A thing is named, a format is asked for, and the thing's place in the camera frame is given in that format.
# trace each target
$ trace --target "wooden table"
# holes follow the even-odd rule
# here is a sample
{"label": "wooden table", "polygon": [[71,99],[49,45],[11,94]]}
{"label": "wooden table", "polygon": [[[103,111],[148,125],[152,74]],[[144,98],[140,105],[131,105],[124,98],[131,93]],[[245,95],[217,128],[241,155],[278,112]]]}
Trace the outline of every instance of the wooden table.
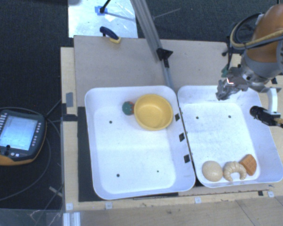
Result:
{"label": "wooden table", "polygon": [[[183,85],[217,85],[221,69],[227,63],[227,58],[221,56],[221,53],[226,50],[224,43],[162,40],[162,44],[165,49],[174,51],[169,62],[176,93]],[[122,39],[120,45],[112,44],[104,37],[76,36],[75,48],[61,48],[62,102],[67,102],[66,94],[73,95],[73,105],[67,107],[67,114],[77,115],[77,107],[84,106],[85,93],[94,87],[164,84],[162,69],[154,62],[146,40]],[[83,68],[77,67],[78,63],[82,64],[82,60],[90,61],[89,67],[86,67],[84,71],[82,71]],[[124,73],[128,69],[126,63],[133,61],[135,64],[128,76],[128,73]],[[232,60],[233,65],[239,62],[240,56],[235,55]],[[151,65],[150,72],[147,66],[143,66],[145,63]],[[78,78],[86,80],[86,83],[77,86]],[[283,76],[278,76],[277,80],[277,86],[282,87],[278,94],[278,111],[283,117]],[[262,106],[266,108],[268,105],[266,94],[259,96]],[[283,220],[283,180],[272,184],[215,189],[194,187],[190,191],[179,193],[177,197],[121,199],[111,201],[112,204],[109,205],[108,201],[79,202],[77,122],[64,121],[62,127],[66,211],[89,211],[81,216],[82,222],[91,220],[95,225],[132,225],[120,216],[128,215],[130,212],[130,215],[137,220],[133,225],[152,225],[149,219],[155,220],[156,215],[160,215],[162,221],[155,225],[175,225],[167,223],[166,219],[170,215],[178,218],[179,225],[179,222],[184,220],[188,222],[191,218],[204,217],[202,210],[219,210],[219,213],[208,213],[211,221],[210,219],[202,220],[203,225],[209,225],[209,222],[216,222],[216,225],[219,225],[219,222],[220,225],[234,225],[235,223],[241,225],[242,222],[248,225],[249,222],[252,222],[253,224],[250,225],[256,225],[254,220],[263,223],[263,221],[258,221],[258,218],[264,220],[264,217],[265,219],[271,217],[275,212],[278,214],[280,212],[279,217]],[[272,127],[271,133],[283,163],[283,129]],[[263,196],[259,196],[258,191],[262,191]],[[269,198],[269,195],[272,195],[272,193],[268,194],[269,191],[275,195],[275,198]],[[112,206],[114,210],[103,211],[107,209],[107,206]],[[232,218],[231,222],[223,221],[222,218],[229,212],[236,214],[237,217]],[[113,223],[109,220],[105,221],[111,215],[115,218]],[[139,220],[146,220],[146,222],[139,223]]]}

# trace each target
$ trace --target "black carpet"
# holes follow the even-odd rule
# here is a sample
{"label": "black carpet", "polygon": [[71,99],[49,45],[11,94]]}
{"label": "black carpet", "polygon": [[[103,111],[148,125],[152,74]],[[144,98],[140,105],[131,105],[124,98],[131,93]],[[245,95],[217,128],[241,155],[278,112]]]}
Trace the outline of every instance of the black carpet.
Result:
{"label": "black carpet", "polygon": [[[228,26],[257,12],[265,12],[277,0],[147,0],[156,17],[160,38],[225,41]],[[13,106],[47,114],[60,100],[60,47],[73,46],[68,38],[67,0],[0,0],[0,108]],[[61,117],[61,105],[49,115]],[[47,139],[51,160],[44,176],[30,189],[0,201],[0,208],[44,209],[61,186],[60,138],[49,125]],[[0,167],[0,199],[31,185],[43,173],[49,159],[46,143],[31,164]],[[59,209],[55,197],[48,209]]]}

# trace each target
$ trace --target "hole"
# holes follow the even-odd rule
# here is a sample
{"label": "hole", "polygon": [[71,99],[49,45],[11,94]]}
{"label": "hole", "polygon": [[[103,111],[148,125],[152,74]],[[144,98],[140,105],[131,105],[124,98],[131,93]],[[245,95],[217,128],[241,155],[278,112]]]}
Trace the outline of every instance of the hole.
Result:
{"label": "hole", "polygon": [[179,114],[175,115],[175,120],[178,121],[180,119]]}
{"label": "hole", "polygon": [[183,140],[184,140],[184,133],[181,133],[181,134],[179,135],[179,140],[180,140],[180,141],[183,141]]}

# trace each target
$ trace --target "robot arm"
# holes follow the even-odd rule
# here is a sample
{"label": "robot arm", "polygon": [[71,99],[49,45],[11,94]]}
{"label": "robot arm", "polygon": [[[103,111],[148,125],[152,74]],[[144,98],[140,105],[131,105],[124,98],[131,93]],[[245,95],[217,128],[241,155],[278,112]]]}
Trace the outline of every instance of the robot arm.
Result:
{"label": "robot arm", "polygon": [[240,65],[227,68],[224,72],[226,78],[219,81],[216,96],[218,100],[226,100],[231,94],[240,90],[246,91],[248,88],[258,93],[267,93],[270,105],[264,112],[279,118],[280,114],[275,111],[276,93],[281,88],[267,88],[265,84],[270,80],[274,81],[276,76],[283,75],[283,4],[271,7],[258,17],[256,24],[251,41],[243,44],[233,40],[239,24],[233,29],[231,46],[245,51]]}

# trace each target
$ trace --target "metal bracket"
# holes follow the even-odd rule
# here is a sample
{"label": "metal bracket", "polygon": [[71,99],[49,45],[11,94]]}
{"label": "metal bracket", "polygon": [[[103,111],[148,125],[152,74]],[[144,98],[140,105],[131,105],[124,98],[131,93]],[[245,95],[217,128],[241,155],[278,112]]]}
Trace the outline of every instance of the metal bracket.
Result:
{"label": "metal bracket", "polygon": [[272,82],[273,85],[277,85],[277,84],[278,84],[276,77],[274,77],[274,78],[271,80],[271,82]]}
{"label": "metal bracket", "polygon": [[[160,59],[157,54],[157,50],[162,48],[156,27],[153,23],[153,18],[149,11],[148,5],[146,0],[130,0],[132,7],[135,10],[135,15],[137,20],[141,26],[141,30],[145,35],[149,48],[154,56],[155,61]],[[162,54],[171,55],[170,52],[163,52]],[[162,63],[164,77],[166,81],[166,85],[171,89],[174,89],[170,70],[169,70],[169,63],[167,59],[163,59],[164,62]]]}
{"label": "metal bracket", "polygon": [[274,194],[273,191],[268,191],[267,194],[268,194],[268,197],[270,197],[270,198],[275,197],[275,194]]}
{"label": "metal bracket", "polygon": [[158,48],[156,52],[157,52],[159,60],[164,61],[165,68],[170,68],[168,58],[171,56],[171,54],[173,54],[173,51],[166,50],[163,48]]}
{"label": "metal bracket", "polygon": [[81,213],[64,213],[63,226],[81,226]]}
{"label": "metal bracket", "polygon": [[74,204],[72,202],[66,204],[66,211],[73,210]]}
{"label": "metal bracket", "polygon": [[106,210],[112,209],[112,207],[113,207],[112,202],[106,202],[106,203],[105,203],[105,209],[106,209]]}
{"label": "metal bracket", "polygon": [[270,114],[276,114],[278,109],[278,95],[276,88],[269,88],[266,92],[268,97],[268,112]]}
{"label": "metal bracket", "polygon": [[201,198],[200,197],[195,197],[195,203],[201,203]]}

